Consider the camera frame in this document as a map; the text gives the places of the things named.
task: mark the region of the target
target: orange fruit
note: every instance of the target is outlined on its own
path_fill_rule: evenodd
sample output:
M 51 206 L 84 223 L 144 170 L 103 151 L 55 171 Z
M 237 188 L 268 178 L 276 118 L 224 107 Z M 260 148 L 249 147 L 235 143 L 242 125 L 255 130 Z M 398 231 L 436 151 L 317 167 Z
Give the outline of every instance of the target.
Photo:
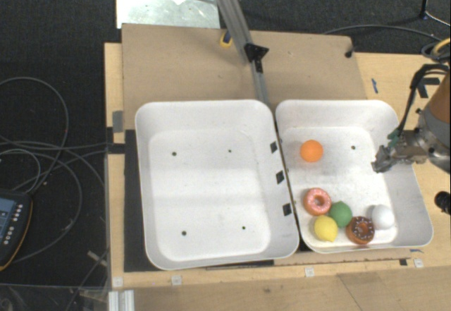
M 319 161 L 323 156 L 323 146 L 320 142 L 310 139 L 302 144 L 299 153 L 305 161 Z

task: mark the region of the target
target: white tray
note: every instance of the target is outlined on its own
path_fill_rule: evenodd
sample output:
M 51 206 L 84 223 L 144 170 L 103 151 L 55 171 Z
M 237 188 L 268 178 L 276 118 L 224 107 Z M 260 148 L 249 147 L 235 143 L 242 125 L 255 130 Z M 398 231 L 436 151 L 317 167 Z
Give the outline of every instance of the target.
M 299 231 L 266 105 L 149 103 L 135 125 L 145 247 L 158 268 L 269 260 L 296 251 Z
M 398 164 L 386 173 L 375 173 L 371 167 L 379 145 L 387 143 L 387 134 L 398 125 L 388 104 L 288 100 L 278 105 L 276 120 L 302 239 L 312 250 L 413 247 L 431 241 L 431 220 L 412 166 Z M 316 163 L 299 155 L 301 144 L 309 139 L 318 140 L 324 148 Z M 372 206 L 386 205 L 394 211 L 396 224 L 386 231 L 377 230 L 364 246 L 352 243 L 344 229 L 333 243 L 321 241 L 313 232 L 315 217 L 302 203 L 305 193 L 314 187 L 326 190 L 333 202 L 347 203 L 354 216 L 370 217 Z

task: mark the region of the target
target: white ball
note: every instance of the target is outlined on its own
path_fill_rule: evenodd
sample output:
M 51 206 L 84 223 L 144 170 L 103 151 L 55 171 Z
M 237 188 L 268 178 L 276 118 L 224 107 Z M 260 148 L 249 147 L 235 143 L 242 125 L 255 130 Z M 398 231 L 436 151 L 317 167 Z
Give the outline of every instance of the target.
M 371 218 L 376 229 L 389 229 L 395 224 L 395 215 L 384 205 L 375 206 Z

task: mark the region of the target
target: green ball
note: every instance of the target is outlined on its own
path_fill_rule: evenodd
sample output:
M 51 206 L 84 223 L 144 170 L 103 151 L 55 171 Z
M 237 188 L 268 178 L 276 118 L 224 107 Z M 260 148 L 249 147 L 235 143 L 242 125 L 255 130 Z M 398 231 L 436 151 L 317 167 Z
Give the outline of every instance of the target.
M 352 219 L 352 211 L 344 202 L 336 202 L 332 204 L 329 211 L 329 216 L 337 222 L 338 227 L 346 227 Z

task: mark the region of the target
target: black carpet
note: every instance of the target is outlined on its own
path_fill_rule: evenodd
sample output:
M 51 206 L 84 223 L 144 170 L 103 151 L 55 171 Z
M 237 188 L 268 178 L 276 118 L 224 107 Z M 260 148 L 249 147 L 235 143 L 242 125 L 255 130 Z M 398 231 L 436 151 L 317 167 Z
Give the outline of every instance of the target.
M 53 85 L 70 114 L 67 145 L 105 142 L 103 44 L 120 40 L 116 0 L 0 0 L 0 82 L 36 77 Z M 418 19 L 421 0 L 242 0 L 251 29 L 321 33 L 342 26 L 378 23 L 403 25 L 437 37 L 450 29 Z M 450 0 L 430 0 L 428 10 L 450 22 Z M 418 54 L 431 40 L 392 30 L 359 30 L 351 35 L 357 51 Z M 14 140 L 59 144 L 63 110 L 47 88 L 30 81 L 0 87 L 0 134 Z M 0 152 L 10 146 L 1 146 Z M 78 150 L 83 154 L 92 150 Z M 68 154 L 65 160 L 71 159 Z M 88 158 L 102 175 L 103 155 Z M 40 255 L 0 272 L 0 283 L 76 286 L 106 247 L 104 190 L 84 164 L 71 164 L 83 190 L 80 218 L 70 233 Z M 0 188 L 11 188 L 33 175 L 26 157 L 4 157 Z M 71 224 L 78 206 L 76 182 L 63 169 L 50 175 L 35 197 L 35 214 L 18 258 L 44 247 Z M 105 269 L 87 280 L 98 286 Z

